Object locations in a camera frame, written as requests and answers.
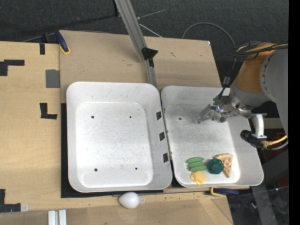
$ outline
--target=egg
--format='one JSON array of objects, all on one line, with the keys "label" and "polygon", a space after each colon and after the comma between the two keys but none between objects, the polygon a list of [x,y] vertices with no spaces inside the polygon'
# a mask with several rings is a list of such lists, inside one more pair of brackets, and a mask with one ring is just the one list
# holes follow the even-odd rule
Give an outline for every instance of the egg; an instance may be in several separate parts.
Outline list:
[{"label": "egg", "polygon": [[119,203],[128,209],[134,209],[140,204],[140,198],[135,192],[127,192],[119,197]]}]

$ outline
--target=yellow cable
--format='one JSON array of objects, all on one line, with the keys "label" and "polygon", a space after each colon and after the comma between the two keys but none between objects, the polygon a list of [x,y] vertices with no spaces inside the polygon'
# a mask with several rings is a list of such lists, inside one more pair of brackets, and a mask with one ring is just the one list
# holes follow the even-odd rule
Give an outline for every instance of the yellow cable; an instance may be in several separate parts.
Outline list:
[{"label": "yellow cable", "polygon": [[217,197],[223,197],[223,196],[224,196],[223,194],[215,193],[215,192],[214,192],[214,188],[216,188],[216,187],[211,187],[211,188],[210,188],[210,195],[212,195],[212,196],[217,196]]},{"label": "yellow cable", "polygon": [[279,142],[281,142],[281,141],[283,141],[283,140],[285,140],[285,139],[287,139],[287,135],[285,135],[285,136],[283,136],[282,138],[280,138],[280,139],[278,139],[278,140],[275,140],[275,141],[262,141],[262,144],[263,144],[264,146],[272,146],[272,145],[274,145],[274,144],[276,144],[276,143],[279,143]]},{"label": "yellow cable", "polygon": [[[249,50],[246,50],[244,51],[244,53],[248,53],[248,52],[257,52],[257,51],[260,51],[261,49],[265,49],[265,48],[277,48],[277,47],[281,47],[281,46],[286,46],[288,45],[288,43],[284,43],[284,44],[273,44],[273,45],[262,45],[262,46],[258,46],[258,47],[255,47],[255,48],[252,48],[252,49],[249,49]],[[239,47],[237,51],[240,51],[241,49],[243,48],[246,48],[248,47],[249,45],[245,45],[245,46],[242,46],[242,47]]]}]

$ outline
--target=metal bracket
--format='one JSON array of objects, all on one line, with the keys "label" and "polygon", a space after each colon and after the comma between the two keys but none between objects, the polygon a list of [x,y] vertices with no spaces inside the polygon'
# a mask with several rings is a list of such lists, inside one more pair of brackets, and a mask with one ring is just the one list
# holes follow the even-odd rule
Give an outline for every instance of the metal bracket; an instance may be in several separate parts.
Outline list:
[{"label": "metal bracket", "polygon": [[157,50],[154,50],[154,49],[150,49],[150,48],[147,48],[147,47],[144,47],[142,49],[142,54],[145,58],[145,60],[148,60],[149,61],[149,66],[154,68],[154,62],[153,62],[153,57],[158,53]]}]

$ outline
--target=black tape marking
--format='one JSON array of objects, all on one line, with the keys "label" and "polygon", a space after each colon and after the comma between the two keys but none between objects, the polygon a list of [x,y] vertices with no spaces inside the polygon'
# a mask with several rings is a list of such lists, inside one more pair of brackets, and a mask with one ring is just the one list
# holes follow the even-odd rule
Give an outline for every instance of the black tape marking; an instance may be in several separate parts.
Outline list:
[{"label": "black tape marking", "polygon": [[163,157],[164,157],[164,163],[167,162],[167,161],[169,161],[169,157],[168,157],[167,153],[164,153]]},{"label": "black tape marking", "polygon": [[0,62],[0,76],[8,75],[8,66],[24,66],[25,60],[6,60]]},{"label": "black tape marking", "polygon": [[46,119],[57,119],[57,114],[48,114],[48,104],[47,103],[40,103],[39,104],[41,109],[41,118]]},{"label": "black tape marking", "polygon": [[0,189],[0,213],[1,212],[20,212],[21,204],[4,204],[5,189]]},{"label": "black tape marking", "polygon": [[4,59],[4,63],[11,66],[24,66],[25,60],[12,60],[12,59]]},{"label": "black tape marking", "polygon": [[0,205],[4,204],[5,189],[0,189]]},{"label": "black tape marking", "polygon": [[162,141],[165,138],[165,133],[162,132],[159,134],[159,139]]},{"label": "black tape marking", "polygon": [[156,113],[156,119],[159,120],[160,118],[161,118],[161,112],[159,111]]},{"label": "black tape marking", "polygon": [[45,44],[43,44],[43,43],[39,44],[39,54],[45,55]]},{"label": "black tape marking", "polygon": [[0,76],[8,75],[8,65],[4,62],[0,62]]}]

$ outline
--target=black mat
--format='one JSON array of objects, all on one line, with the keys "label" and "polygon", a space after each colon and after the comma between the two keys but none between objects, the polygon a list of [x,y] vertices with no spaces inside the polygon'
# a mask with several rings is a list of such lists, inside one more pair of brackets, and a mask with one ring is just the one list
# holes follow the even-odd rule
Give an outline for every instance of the black mat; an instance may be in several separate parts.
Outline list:
[{"label": "black mat", "polygon": [[[121,195],[129,191],[121,192],[95,192],[81,193],[72,188],[68,180],[68,136],[67,136],[67,105],[61,104],[61,198],[70,197],[94,197],[106,195]],[[138,194],[163,193],[163,190],[134,191]]]}]

